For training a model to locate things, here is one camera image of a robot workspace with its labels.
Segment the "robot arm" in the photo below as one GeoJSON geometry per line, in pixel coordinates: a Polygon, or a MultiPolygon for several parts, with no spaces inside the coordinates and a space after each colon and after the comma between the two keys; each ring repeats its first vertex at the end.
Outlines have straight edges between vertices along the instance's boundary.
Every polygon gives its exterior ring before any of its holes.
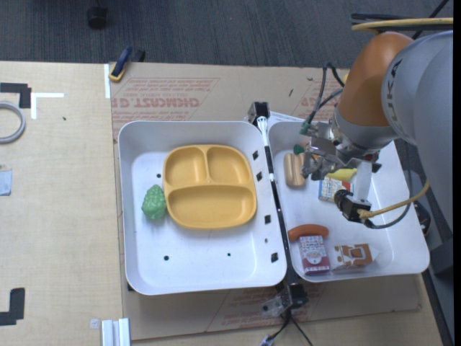
{"type": "Polygon", "coordinates": [[[397,33],[374,36],[354,62],[334,116],[308,129],[304,178],[323,179],[356,167],[359,189],[351,211],[366,201],[380,149],[396,138],[415,145],[440,208],[452,227],[453,31],[418,40],[397,33]]]}

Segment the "white cable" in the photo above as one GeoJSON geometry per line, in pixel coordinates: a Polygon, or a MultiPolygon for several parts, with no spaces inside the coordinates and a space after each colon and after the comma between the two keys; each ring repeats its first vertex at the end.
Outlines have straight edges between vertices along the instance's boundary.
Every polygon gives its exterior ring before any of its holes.
{"type": "Polygon", "coordinates": [[[11,110],[12,112],[16,113],[21,120],[21,124],[19,125],[19,128],[16,132],[7,137],[0,137],[0,144],[16,141],[22,135],[26,127],[26,119],[24,114],[22,114],[22,111],[16,105],[10,104],[9,102],[0,102],[0,109],[11,110]]]}

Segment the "yellow cable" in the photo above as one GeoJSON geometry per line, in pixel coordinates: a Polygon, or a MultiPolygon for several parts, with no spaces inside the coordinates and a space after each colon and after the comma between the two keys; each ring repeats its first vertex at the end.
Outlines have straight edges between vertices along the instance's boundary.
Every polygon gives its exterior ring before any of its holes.
{"type": "Polygon", "coordinates": [[[376,210],[376,211],[368,211],[368,210],[364,210],[364,209],[357,209],[357,212],[359,214],[359,218],[360,219],[372,218],[374,216],[378,216],[380,214],[387,213],[388,211],[391,211],[391,210],[397,209],[397,208],[399,208],[401,206],[404,206],[404,205],[407,205],[409,203],[412,203],[413,201],[418,200],[422,195],[424,195],[427,192],[428,189],[429,189],[429,181],[427,180],[426,183],[424,184],[424,187],[419,192],[419,194],[414,195],[412,198],[409,198],[409,199],[407,199],[405,201],[402,201],[401,203],[397,203],[397,204],[388,206],[387,208],[383,208],[383,209],[376,210]]]}
{"type": "Polygon", "coordinates": [[[408,18],[408,19],[391,19],[380,20],[376,22],[365,22],[353,25],[353,31],[373,31],[373,28],[395,27],[395,26],[418,26],[418,25],[452,25],[453,18],[408,18]]]}

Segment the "small package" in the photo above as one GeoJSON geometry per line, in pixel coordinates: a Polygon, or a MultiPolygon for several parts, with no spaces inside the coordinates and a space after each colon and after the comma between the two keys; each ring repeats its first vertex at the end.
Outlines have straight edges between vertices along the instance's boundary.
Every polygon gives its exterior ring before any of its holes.
{"type": "Polygon", "coordinates": [[[298,239],[298,244],[306,275],[324,273],[330,270],[322,236],[301,236],[298,239]]]}
{"type": "Polygon", "coordinates": [[[339,190],[348,190],[354,193],[354,184],[330,177],[325,177],[320,181],[318,188],[318,198],[323,201],[331,201],[334,203],[334,194],[339,190]]]}
{"type": "Polygon", "coordinates": [[[331,270],[361,268],[373,262],[376,254],[368,244],[338,245],[334,247],[331,270]]]}

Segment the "yellow divided plate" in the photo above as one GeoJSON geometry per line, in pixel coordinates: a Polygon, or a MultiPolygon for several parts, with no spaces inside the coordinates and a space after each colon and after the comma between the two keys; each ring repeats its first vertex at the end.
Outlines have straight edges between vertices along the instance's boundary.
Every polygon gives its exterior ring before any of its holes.
{"type": "Polygon", "coordinates": [[[182,146],[164,161],[169,215],[191,229],[223,229],[248,222],[256,190],[245,156],[222,145],[182,146]]]}

